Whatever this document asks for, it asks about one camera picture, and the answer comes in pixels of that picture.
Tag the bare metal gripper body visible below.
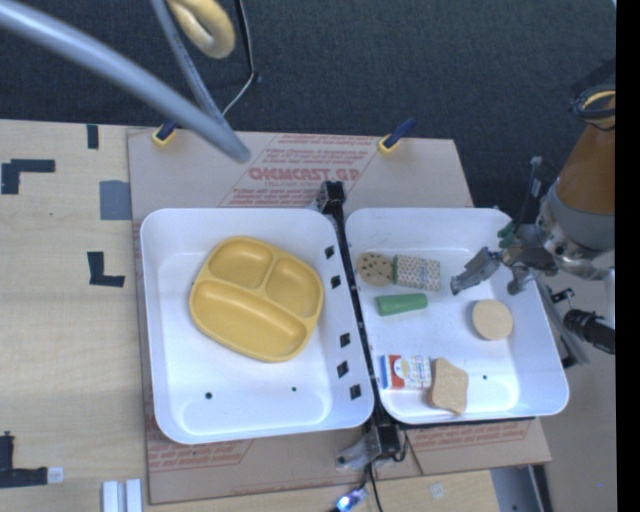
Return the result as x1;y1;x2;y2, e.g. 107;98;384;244
501;223;616;282

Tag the round beige biscuit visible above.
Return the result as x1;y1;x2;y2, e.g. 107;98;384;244
470;298;515;342

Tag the green patterned carton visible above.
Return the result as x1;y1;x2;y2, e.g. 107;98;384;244
391;253;443;293

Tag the white plastic tray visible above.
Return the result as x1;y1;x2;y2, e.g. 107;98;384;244
139;206;377;446
344;206;571;427

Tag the green cone-shaped toy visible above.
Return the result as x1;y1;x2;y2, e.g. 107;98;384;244
374;292;430;318

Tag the chocolate chip biscuit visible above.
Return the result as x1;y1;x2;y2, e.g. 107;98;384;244
355;251;395;288

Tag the beige bread slice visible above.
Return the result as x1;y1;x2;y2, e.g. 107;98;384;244
425;356;471;417

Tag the white red blue carton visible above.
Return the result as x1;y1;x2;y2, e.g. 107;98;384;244
375;353;434;392

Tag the thin black rod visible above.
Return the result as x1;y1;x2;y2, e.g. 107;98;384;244
331;209;390;427

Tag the yellow divided plate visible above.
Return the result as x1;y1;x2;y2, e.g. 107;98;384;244
188;235;326;364

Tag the brown cardboard board red print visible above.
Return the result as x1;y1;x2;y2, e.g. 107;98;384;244
126;127;554;506

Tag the black cylinder on white bracket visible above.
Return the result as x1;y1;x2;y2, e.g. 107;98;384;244
562;269;617;357

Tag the black block with thin wires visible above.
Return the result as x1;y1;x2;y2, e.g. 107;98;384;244
316;180;348;216
372;418;402;459

